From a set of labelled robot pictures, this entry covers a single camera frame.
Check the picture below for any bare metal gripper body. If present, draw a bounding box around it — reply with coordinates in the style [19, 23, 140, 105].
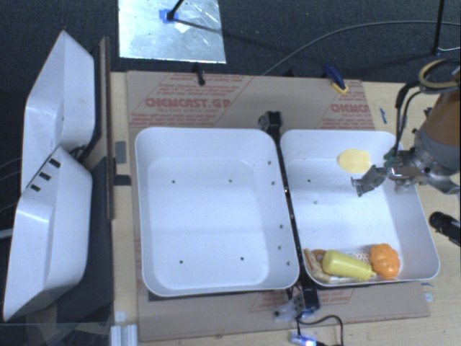
[387, 149, 460, 195]

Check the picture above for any pale yellow round biscuit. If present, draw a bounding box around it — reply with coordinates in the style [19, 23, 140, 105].
[336, 148, 372, 175]

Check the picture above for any white plastic tray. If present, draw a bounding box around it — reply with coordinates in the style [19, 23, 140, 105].
[279, 128, 442, 287]
[134, 126, 301, 298]

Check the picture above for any orange toy pepper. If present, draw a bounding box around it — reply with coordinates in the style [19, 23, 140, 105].
[370, 243, 401, 280]

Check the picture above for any thin black rod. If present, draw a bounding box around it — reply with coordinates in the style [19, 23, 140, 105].
[268, 120, 313, 302]

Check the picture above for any yellow squeeze bottle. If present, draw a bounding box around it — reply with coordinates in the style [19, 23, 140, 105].
[321, 249, 377, 282]

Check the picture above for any tan toy pretzel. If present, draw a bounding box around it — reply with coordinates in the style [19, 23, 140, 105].
[303, 248, 331, 285]

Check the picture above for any brown cardboard board red print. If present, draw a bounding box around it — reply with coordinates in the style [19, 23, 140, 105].
[125, 71, 431, 342]

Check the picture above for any black cylinder on white bracket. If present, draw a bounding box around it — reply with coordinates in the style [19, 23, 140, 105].
[428, 210, 461, 247]

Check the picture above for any black block with thin wires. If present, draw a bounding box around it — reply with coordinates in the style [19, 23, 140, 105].
[295, 285, 321, 314]
[258, 110, 284, 133]

